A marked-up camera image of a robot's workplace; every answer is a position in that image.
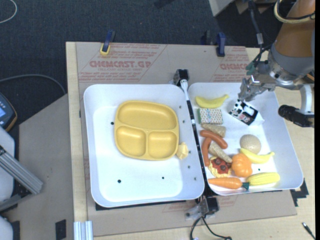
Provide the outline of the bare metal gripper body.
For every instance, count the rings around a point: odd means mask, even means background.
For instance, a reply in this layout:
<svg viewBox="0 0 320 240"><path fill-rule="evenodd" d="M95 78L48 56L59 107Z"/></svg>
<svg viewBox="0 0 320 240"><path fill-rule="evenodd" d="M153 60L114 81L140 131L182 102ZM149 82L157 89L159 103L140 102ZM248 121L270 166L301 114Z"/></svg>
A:
<svg viewBox="0 0 320 240"><path fill-rule="evenodd" d="M274 58L264 61L252 61L246 67L247 78L242 79L241 95L259 95L272 92L276 87L296 91L302 84L296 81L306 75L306 60L290 58L278 63Z"/></svg>

